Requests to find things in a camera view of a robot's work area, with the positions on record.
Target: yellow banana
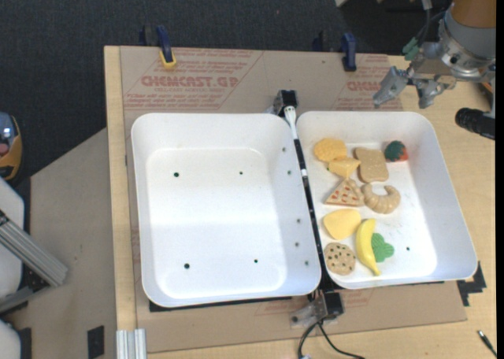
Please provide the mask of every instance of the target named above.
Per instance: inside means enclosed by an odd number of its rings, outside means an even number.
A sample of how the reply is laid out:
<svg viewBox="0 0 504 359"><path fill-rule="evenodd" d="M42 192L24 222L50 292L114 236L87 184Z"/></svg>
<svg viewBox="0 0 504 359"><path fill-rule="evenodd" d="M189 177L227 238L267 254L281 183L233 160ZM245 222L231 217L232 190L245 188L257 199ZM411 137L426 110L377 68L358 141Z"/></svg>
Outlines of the yellow banana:
<svg viewBox="0 0 504 359"><path fill-rule="evenodd" d="M373 273L378 276L381 275L380 270L376 266L375 254L372 251L371 238L375 230L376 220L366 219L357 229L356 245L357 245L357 258L366 267L371 269Z"/></svg>

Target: wooden table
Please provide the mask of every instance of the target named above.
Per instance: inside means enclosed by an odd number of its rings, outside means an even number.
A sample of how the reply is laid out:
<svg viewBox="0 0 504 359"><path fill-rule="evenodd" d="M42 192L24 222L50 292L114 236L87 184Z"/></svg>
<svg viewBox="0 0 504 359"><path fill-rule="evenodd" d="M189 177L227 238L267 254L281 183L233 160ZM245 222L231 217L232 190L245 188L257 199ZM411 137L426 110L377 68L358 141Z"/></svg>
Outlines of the wooden table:
<svg viewBox="0 0 504 359"><path fill-rule="evenodd" d="M390 57L391 64L404 68L400 57ZM129 226L128 180L124 163L124 116L122 109L120 47L105 48L106 100L108 114L109 161L113 222L113 255L117 305L117 327L137 328L135 288L132 273L131 232ZM481 263L487 288L470 295L468 320L386 331L367 331L337 335L341 349L364 357L492 357L477 330L482 330L497 348L496 254L495 254L495 142L469 133L454 123L462 107L487 110L485 97L476 85L459 83L435 100L428 109L417 107L415 91L403 91L404 110L419 112L435 127L454 189ZM149 357L234 359L296 358L298 340L259 342L235 346L156 353ZM304 348L313 358L338 357L321 337L307 340Z"/></svg>

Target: black floor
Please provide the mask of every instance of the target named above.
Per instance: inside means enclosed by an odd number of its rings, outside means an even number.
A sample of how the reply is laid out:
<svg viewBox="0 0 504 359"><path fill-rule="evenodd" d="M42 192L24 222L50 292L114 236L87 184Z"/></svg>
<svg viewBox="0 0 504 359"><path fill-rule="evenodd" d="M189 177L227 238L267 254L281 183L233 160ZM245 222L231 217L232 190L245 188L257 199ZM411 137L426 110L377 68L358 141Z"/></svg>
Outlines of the black floor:
<svg viewBox="0 0 504 359"><path fill-rule="evenodd" d="M444 9L450 0L433 0ZM312 50L325 31L339 49L400 54L424 24L408 0L0 0L0 111L20 122L24 175L106 126L103 47L136 45L145 23L174 46Z"/></svg>

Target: cardboard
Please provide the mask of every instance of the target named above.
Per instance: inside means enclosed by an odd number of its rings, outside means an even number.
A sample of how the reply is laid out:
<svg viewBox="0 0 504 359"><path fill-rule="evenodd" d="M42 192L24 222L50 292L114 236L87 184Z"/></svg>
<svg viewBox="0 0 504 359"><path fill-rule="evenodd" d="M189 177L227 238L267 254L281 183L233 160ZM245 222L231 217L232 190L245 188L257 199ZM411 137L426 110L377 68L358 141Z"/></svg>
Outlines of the cardboard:
<svg viewBox="0 0 504 359"><path fill-rule="evenodd" d="M342 54L257 50L174 49L177 66L161 66L155 47L122 46L124 130L132 226L138 328L157 353L244 342L298 338L290 313L307 297L151 312L140 273L138 216L130 130L148 112L260 113L279 90L296 90L298 115L310 110L371 110L371 95L390 68L386 55L358 54L356 72L345 72ZM401 110L394 100L382 109ZM455 282L342 290L345 313L327 324L331 334L465 320Z"/></svg>

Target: pen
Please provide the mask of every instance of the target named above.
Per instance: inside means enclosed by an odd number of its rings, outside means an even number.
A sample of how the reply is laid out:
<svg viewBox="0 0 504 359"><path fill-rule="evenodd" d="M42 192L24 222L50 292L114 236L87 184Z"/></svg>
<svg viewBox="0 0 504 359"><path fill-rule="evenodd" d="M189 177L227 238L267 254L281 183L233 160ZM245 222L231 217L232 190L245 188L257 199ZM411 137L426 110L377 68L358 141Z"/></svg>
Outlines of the pen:
<svg viewBox="0 0 504 359"><path fill-rule="evenodd" d="M487 336L481 331L478 331L478 335L480 336L481 340L485 343L487 348L491 350L491 352L497 357L497 352L495 352L494 347L491 345L490 341L488 340Z"/></svg>

